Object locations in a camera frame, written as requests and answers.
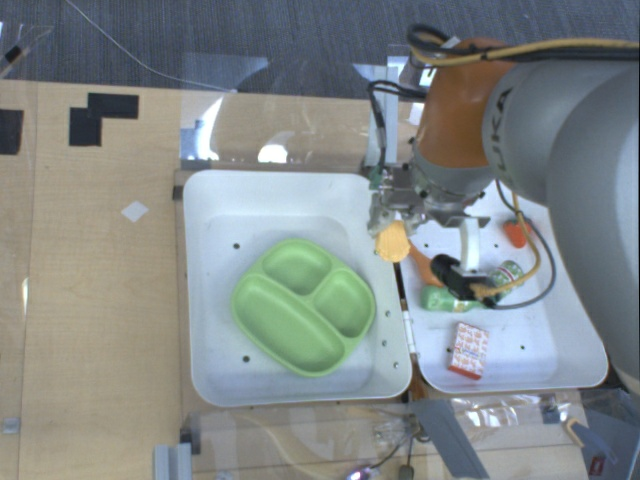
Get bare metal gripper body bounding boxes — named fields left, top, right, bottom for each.
left=372, top=164, right=492, bottom=230

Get yellow biscuit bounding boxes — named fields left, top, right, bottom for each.
left=374, top=220, right=412, bottom=264

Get orange carrot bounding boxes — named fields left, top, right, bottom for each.
left=407, top=242, right=446, bottom=289

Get green bottle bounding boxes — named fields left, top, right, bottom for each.
left=419, top=284, right=487, bottom=315

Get red orange toy vegetable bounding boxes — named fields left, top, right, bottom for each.
left=502, top=217, right=534, bottom=250

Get thin black and white rod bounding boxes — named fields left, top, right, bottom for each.
left=392, top=261, right=418, bottom=369

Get green red white can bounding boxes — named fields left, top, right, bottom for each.
left=487, top=259, right=526, bottom=300

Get green divided plate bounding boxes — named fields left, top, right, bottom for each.
left=230, top=238, right=377, bottom=379

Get orange and white carton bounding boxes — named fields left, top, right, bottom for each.
left=447, top=321, right=491, bottom=382

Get white plastic tray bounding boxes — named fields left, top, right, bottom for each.
left=398, top=187, right=611, bottom=396
left=182, top=169, right=414, bottom=409

